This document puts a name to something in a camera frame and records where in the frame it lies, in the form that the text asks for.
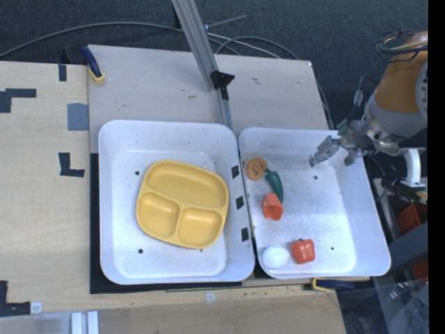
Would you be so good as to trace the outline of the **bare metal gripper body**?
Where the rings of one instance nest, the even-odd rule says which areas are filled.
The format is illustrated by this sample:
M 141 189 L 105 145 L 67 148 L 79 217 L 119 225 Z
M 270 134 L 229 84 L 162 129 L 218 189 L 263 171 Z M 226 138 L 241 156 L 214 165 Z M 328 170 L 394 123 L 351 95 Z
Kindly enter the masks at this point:
M 383 152 L 390 156 L 400 153 L 401 143 L 410 136 L 392 134 L 379 122 L 343 119 L 338 124 L 339 145 L 349 157 L 364 157 Z

